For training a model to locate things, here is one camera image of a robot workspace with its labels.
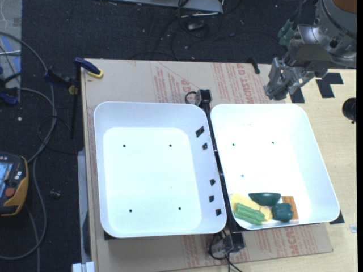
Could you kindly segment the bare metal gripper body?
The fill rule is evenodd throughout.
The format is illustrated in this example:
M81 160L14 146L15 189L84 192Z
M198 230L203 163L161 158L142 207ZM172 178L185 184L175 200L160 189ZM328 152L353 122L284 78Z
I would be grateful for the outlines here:
M338 28L299 25L285 63L322 74L327 69L356 68L356 35Z

